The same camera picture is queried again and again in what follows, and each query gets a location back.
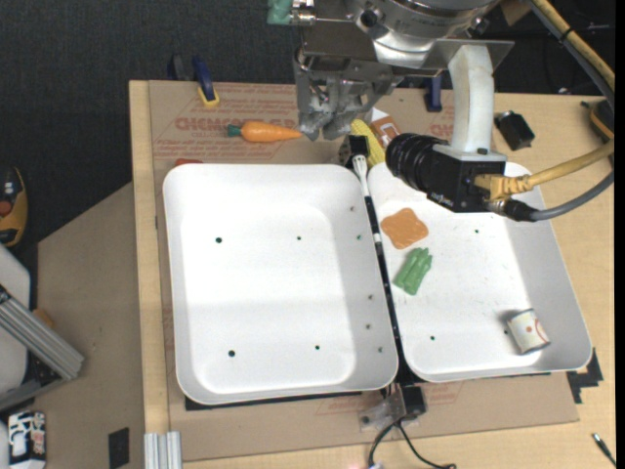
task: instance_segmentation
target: black floor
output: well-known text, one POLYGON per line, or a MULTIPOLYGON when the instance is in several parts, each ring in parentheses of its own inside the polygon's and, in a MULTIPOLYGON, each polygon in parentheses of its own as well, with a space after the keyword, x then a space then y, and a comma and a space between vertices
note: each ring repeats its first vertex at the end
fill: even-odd
MULTIPOLYGON (((552 0, 614 67, 615 0, 552 0)), ((0 0, 0 163, 29 194, 23 243, 37 242, 131 181, 128 81, 165 78, 178 52, 217 81, 291 83, 293 37, 265 24, 266 0, 0 0)), ((500 92, 599 94, 529 15, 499 9, 486 37, 513 38, 500 92)))

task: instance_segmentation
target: pen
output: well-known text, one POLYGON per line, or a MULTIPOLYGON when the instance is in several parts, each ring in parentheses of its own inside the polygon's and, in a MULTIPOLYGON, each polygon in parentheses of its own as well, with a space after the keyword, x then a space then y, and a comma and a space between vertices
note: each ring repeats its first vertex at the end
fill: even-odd
POLYGON ((609 459, 612 464, 614 464, 614 467, 616 467, 616 460, 614 460, 614 457, 610 453, 609 449, 607 449, 605 441, 602 440, 597 433, 593 435, 593 438, 595 439, 595 443, 597 443, 597 446, 601 449, 604 455, 609 459))

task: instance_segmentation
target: cardboard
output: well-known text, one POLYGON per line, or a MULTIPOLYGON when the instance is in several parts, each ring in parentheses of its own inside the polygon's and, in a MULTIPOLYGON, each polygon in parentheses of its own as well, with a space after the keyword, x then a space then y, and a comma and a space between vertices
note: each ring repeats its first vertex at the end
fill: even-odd
MULTIPOLYGON (((158 225, 163 326, 168 374, 170 429, 180 431, 184 461, 271 453, 302 448, 369 443, 358 413, 376 405, 379 392, 282 403, 188 410, 176 379, 171 289, 162 182, 179 158, 204 162, 322 163, 336 157, 341 141, 299 140, 250 144, 227 139, 226 125, 258 119, 284 126, 297 120, 291 85, 217 84, 221 102, 207 108, 192 82, 150 81, 149 100, 158 225)), ((396 93, 379 108, 406 132, 450 138, 453 96, 443 92, 443 110, 427 112, 417 91, 396 93)), ((564 373, 502 377, 454 383, 424 383, 428 412, 409 427, 430 437, 578 420, 564 373)))

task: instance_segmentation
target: white can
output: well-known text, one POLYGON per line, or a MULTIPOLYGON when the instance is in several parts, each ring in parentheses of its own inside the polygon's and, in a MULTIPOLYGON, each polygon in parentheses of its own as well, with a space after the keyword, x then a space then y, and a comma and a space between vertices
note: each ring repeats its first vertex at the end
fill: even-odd
POLYGON ((508 327, 522 354, 537 351, 551 343, 533 309, 521 311, 510 318, 508 327))

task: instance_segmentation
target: empty white tray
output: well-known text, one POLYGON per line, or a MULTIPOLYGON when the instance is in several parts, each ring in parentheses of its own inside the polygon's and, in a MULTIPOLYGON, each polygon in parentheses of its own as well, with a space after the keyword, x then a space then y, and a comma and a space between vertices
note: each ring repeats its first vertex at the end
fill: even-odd
MULTIPOLYGON (((528 172, 508 163, 506 173, 528 172)), ((384 163, 371 169, 368 182, 379 221, 408 207, 429 228, 428 236, 403 250, 382 234, 390 279, 412 248, 427 247, 433 255, 415 296, 392 288, 401 342, 414 373, 442 382, 586 365, 590 338, 550 222, 454 214, 393 177, 384 163), (529 308, 551 344, 521 355, 506 320, 529 308)), ((544 208, 539 190, 520 199, 544 208)))
POLYGON ((176 370, 220 405, 381 389, 397 354, 356 176, 189 164, 165 179, 176 370))

